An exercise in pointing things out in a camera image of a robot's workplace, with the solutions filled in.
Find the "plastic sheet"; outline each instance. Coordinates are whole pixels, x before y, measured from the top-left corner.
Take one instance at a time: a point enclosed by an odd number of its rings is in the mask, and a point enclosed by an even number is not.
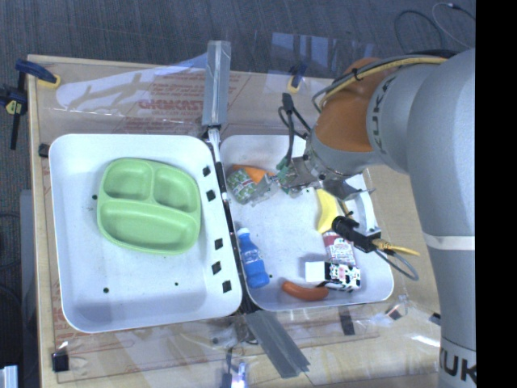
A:
[[[277,42],[273,46],[271,52],[282,57],[282,44]],[[358,51],[359,56],[365,54],[363,49]],[[132,65],[59,57],[33,57],[32,60],[59,74],[62,81],[57,90],[36,85],[41,143],[51,144],[67,133],[202,135],[204,70],[200,67]],[[304,78],[296,94],[296,107],[311,125],[317,114],[310,98],[328,84],[328,69],[326,73],[324,78]],[[290,77],[286,73],[232,71],[228,122],[221,130],[223,138],[239,133],[287,133],[276,115],[276,108]],[[46,158],[41,160],[41,171],[50,262],[53,350],[66,353],[69,358],[69,370],[55,373],[59,383],[132,374],[140,376],[134,382],[138,386],[170,386],[171,375],[174,375],[179,386],[188,382],[199,387],[219,387],[224,374],[230,370],[236,378],[242,364],[250,386],[323,386],[438,370],[439,324],[433,315],[437,301],[435,291],[427,289],[432,279],[414,284],[397,272],[393,272],[392,295],[380,302],[275,312],[310,363],[307,373],[292,379],[283,379],[275,371],[247,329],[242,312],[225,318],[127,331],[87,334],[75,330],[61,309],[52,185]],[[364,178],[371,187],[369,171]],[[392,232],[399,236],[400,232],[390,230],[393,223],[384,218],[382,211],[389,198],[383,198],[380,203],[375,194],[372,198],[385,237],[389,239]],[[411,213],[405,213],[404,217],[411,218]],[[420,243],[419,237],[412,239],[408,246]],[[427,259],[421,261],[418,268],[425,269],[426,275],[432,277]]]

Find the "plastic tray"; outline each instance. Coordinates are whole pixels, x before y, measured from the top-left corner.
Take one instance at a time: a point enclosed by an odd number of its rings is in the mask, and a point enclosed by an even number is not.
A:
[[[296,137],[293,156],[304,153],[305,142]],[[288,137],[282,135],[234,135],[221,145],[221,160],[226,173],[233,164],[243,164],[276,172],[276,164],[288,150]],[[349,179],[350,185],[366,189],[362,175]],[[374,253],[355,251],[361,269],[361,289],[352,293],[331,290],[321,301],[306,302],[286,294],[281,286],[285,280],[299,285],[305,282],[305,262],[323,261],[326,250],[322,235],[317,232],[319,200],[313,188],[291,198],[282,191],[256,206],[241,205],[230,196],[230,208],[236,227],[250,229],[251,240],[263,255],[270,283],[248,292],[264,310],[297,310],[310,307],[354,305],[380,302],[393,291],[391,267]],[[347,207],[356,212],[353,201]]]
[[[200,233],[189,251],[162,255],[107,240],[98,194],[119,158],[163,162],[200,191]],[[49,151],[61,303],[88,333],[158,326],[232,314],[242,300],[212,154],[189,136],[70,134]]]
[[[162,162],[119,158],[104,172],[97,223],[104,237],[133,250],[177,255],[200,233],[200,190],[185,171]]]

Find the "brown sausage toy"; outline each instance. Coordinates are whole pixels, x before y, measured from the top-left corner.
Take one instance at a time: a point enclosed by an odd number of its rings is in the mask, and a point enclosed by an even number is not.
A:
[[[309,302],[320,301],[329,294],[329,290],[326,287],[305,288],[303,286],[295,285],[289,280],[286,280],[282,284],[282,290],[293,297]]]

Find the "green divided plate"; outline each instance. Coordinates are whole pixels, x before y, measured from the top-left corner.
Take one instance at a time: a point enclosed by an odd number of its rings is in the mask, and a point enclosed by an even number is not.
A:
[[[104,237],[121,247],[177,255],[199,236],[200,191],[179,168],[140,158],[116,159],[101,181],[97,224]]]

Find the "blue plastic bottle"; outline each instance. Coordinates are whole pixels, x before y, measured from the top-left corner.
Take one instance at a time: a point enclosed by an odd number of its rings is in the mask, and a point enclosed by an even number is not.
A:
[[[246,273],[246,283],[252,289],[261,288],[269,283],[260,250],[250,239],[250,231],[242,227],[237,231],[241,249],[242,266]]]

